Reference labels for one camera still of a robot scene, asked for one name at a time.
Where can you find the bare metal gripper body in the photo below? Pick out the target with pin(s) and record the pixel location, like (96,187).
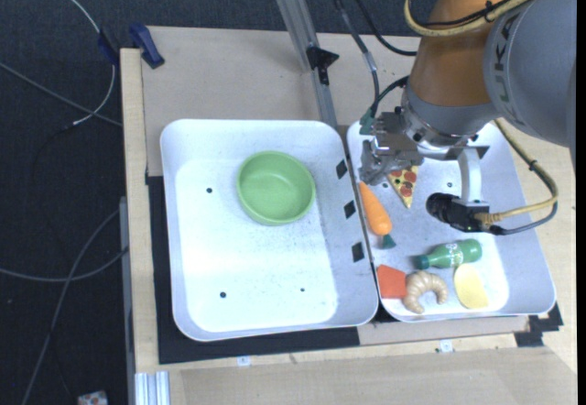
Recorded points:
(396,133)

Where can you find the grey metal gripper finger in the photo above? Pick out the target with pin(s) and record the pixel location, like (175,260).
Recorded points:
(405,158)
(373,167)

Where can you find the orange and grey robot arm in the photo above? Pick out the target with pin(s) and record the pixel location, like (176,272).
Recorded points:
(453,64)

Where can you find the pizza slice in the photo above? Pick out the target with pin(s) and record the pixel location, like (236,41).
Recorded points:
(405,185)

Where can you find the orange carrot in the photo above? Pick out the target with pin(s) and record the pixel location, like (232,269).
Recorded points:
(376,213)

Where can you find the white plastic tray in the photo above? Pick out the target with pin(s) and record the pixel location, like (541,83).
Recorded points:
(426,224)
(256,265)

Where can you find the green bowl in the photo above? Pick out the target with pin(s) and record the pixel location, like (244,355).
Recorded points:
(276,190)

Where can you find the green bottle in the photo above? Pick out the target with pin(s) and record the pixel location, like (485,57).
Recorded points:
(453,253)

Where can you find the orange wedge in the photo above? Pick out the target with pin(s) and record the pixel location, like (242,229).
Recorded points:
(390,281)

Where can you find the beige croissant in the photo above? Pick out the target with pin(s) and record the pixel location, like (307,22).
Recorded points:
(423,285)

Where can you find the yellow oval slice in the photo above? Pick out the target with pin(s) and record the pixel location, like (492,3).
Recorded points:
(470,287)

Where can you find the brown cardboard board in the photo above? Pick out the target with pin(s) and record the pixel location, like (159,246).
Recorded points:
(229,82)

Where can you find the small printed white box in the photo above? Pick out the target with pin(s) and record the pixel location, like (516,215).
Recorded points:
(93,397)

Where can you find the black cylinder on white bracket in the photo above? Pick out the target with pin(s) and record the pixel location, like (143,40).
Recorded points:
(462,213)

